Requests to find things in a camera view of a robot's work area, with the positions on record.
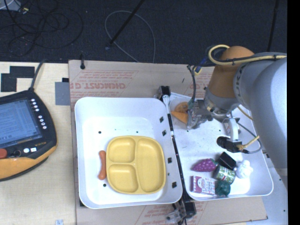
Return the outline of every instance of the display screen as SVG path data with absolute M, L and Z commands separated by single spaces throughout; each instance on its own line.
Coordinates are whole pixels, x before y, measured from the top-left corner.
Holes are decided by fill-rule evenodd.
M 27 99 L 0 105 L 0 148 L 42 137 Z

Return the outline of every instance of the dark background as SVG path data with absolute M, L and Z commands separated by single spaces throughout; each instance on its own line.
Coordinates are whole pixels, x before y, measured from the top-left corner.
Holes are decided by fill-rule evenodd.
M 218 44 L 287 53 L 287 0 L 145 0 L 108 50 L 141 0 L 18 1 L 0 4 L 1 61 L 196 65 Z

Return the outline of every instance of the emergency stop button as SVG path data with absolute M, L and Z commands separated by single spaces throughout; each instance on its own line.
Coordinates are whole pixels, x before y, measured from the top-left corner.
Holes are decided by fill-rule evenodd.
M 6 158 L 8 155 L 8 152 L 4 148 L 0 148 L 0 159 Z

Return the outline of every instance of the yellow plate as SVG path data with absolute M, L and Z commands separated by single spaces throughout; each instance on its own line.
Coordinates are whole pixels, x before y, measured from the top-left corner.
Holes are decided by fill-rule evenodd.
M 166 179 L 163 149 L 150 137 L 115 137 L 107 145 L 106 172 L 109 184 L 117 192 L 158 192 Z

